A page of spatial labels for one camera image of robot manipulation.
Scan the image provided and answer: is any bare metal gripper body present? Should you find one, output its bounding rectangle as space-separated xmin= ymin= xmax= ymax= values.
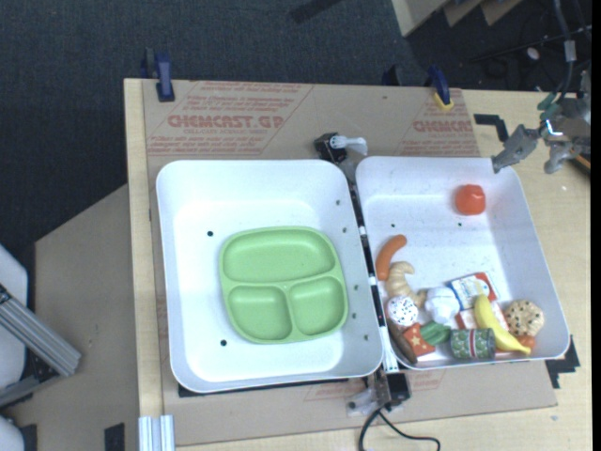
xmin=542 ymin=97 xmax=592 ymax=152

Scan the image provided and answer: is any white carton with blue label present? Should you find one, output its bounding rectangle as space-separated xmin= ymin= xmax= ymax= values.
xmin=445 ymin=272 xmax=501 ymax=311

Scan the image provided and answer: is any yellow banana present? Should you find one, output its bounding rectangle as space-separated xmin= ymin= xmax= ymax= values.
xmin=472 ymin=292 xmax=533 ymax=357

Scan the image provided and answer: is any green pea pod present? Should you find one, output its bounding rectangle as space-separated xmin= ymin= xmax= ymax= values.
xmin=419 ymin=320 xmax=454 ymax=347

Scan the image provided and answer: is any brown bread loaf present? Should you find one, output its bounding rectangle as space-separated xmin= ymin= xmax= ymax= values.
xmin=386 ymin=319 xmax=420 ymax=365

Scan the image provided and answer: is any tan croissant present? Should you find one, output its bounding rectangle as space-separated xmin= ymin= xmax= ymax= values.
xmin=384 ymin=260 xmax=428 ymax=307

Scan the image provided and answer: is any red box with yellow star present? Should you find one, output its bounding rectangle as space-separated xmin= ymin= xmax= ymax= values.
xmin=402 ymin=322 xmax=438 ymax=359

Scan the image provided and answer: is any chocolate chip biscuit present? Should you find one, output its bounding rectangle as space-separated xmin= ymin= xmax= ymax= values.
xmin=503 ymin=299 xmax=547 ymax=338

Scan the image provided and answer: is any thin black and white rod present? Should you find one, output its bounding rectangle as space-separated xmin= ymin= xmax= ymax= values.
xmin=328 ymin=132 xmax=398 ymax=374

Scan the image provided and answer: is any white lumpy toy food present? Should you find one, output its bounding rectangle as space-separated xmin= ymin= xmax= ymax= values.
xmin=424 ymin=287 xmax=462 ymax=325

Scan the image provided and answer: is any white plastic tray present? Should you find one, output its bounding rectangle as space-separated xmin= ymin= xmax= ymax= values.
xmin=355 ymin=155 xmax=572 ymax=372
xmin=155 ymin=159 xmax=386 ymax=394

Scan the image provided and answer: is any red tomato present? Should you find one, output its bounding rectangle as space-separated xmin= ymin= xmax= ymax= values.
xmin=454 ymin=183 xmax=487 ymax=216

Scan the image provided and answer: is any black block with thin wires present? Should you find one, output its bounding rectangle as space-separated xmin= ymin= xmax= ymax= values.
xmin=374 ymin=372 xmax=412 ymax=407
xmin=313 ymin=132 xmax=349 ymax=164

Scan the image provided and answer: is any green divided plate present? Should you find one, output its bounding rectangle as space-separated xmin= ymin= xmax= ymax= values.
xmin=218 ymin=225 xmax=350 ymax=346

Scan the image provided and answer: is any brown cardboard board red print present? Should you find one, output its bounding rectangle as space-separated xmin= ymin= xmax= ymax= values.
xmin=140 ymin=79 xmax=561 ymax=446

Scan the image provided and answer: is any green can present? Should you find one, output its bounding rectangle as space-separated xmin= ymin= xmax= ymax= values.
xmin=449 ymin=327 xmax=498 ymax=362

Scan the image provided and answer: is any orange sausage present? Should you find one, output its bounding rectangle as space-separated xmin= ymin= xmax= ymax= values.
xmin=375 ymin=234 xmax=408 ymax=282

